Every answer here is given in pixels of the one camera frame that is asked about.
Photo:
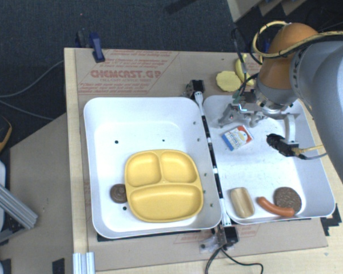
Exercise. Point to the orange toy sausage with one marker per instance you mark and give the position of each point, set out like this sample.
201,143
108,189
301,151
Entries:
274,207

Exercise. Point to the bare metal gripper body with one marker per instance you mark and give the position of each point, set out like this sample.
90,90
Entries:
251,103

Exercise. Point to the black cylinder on white bracket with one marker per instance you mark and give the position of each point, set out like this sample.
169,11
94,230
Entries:
283,145

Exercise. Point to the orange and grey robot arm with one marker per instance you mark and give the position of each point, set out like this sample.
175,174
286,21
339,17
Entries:
320,78

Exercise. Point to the yellow round toy biscuit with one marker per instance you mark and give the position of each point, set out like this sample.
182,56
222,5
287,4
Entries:
228,81

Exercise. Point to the brown toy doughnut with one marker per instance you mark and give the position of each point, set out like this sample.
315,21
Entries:
117,193

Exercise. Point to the tan toy bread bun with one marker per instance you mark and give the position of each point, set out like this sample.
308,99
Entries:
242,202

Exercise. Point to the brown cardboard board red print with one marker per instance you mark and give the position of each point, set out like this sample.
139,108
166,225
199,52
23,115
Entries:
160,76

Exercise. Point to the brown round toy biscuit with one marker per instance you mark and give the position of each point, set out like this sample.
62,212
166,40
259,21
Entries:
287,198

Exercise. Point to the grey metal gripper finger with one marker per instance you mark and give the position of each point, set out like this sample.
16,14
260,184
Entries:
253,119
228,116

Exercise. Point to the thin black and white rod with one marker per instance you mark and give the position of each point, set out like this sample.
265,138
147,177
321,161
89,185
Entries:
211,150

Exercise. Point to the white plastic tray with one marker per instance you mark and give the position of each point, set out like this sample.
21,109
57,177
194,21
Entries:
148,130
260,170

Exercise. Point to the yellow banana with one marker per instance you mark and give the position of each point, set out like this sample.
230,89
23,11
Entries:
240,67

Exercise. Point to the yellow divided plate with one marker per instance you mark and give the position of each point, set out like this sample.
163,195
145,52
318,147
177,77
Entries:
163,187

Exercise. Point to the small white blue red carton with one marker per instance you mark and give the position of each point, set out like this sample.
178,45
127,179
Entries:
236,137

